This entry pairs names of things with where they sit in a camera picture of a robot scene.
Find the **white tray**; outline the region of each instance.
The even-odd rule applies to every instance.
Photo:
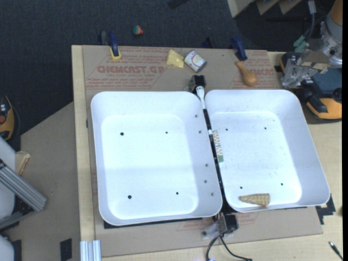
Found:
[[[330,191],[297,97],[286,90],[213,90],[205,97],[223,152],[228,204],[239,212],[325,204]],[[270,194],[270,204],[240,196]]]
[[[301,105],[285,90],[206,95],[227,203],[236,211],[321,205],[330,191]],[[91,102],[98,200],[117,226],[213,216],[222,196],[199,99],[189,92],[100,92]],[[242,195],[269,193],[267,207]]]
[[[192,219],[220,211],[213,153],[195,95],[101,92],[91,112],[106,222]]]

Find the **blue clamp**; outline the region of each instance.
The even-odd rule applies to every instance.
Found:
[[[232,37],[229,43],[231,45],[230,48],[232,47],[233,49],[237,49],[237,52],[235,53],[235,55],[238,57],[240,61],[244,61],[248,59],[248,57],[245,55],[243,42],[241,41],[239,37],[237,36]]]
[[[119,46],[117,45],[116,34],[113,31],[109,31],[109,44],[112,59],[119,60],[121,58],[121,53]]]

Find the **cardboard sheet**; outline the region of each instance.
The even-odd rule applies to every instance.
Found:
[[[170,49],[185,56],[192,48],[119,47],[122,58],[113,61],[107,46],[83,46],[87,123],[89,131],[91,180],[96,239],[102,244],[102,256],[119,256],[144,252],[207,246],[201,229],[212,223],[211,218],[157,223],[142,226],[105,228],[98,210],[97,176],[90,102],[95,94],[115,91],[181,91],[195,73],[166,64]],[[207,61],[199,73],[205,75],[206,92],[213,89],[251,89],[235,66],[238,61],[233,49],[195,49]],[[254,71],[259,83],[253,89],[280,89],[281,85],[267,51],[246,51],[247,69]],[[227,243],[240,243],[313,235],[322,233],[315,207],[237,213],[239,229],[226,238]]]

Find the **black pen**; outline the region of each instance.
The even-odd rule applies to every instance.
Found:
[[[339,253],[337,247],[333,244],[333,242],[329,241],[328,243],[331,245],[333,251],[343,260],[343,256],[341,255],[341,253]]]

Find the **orange and black power tool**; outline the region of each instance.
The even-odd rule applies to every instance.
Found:
[[[0,95],[0,136],[10,140],[15,131],[15,112],[6,96]]]

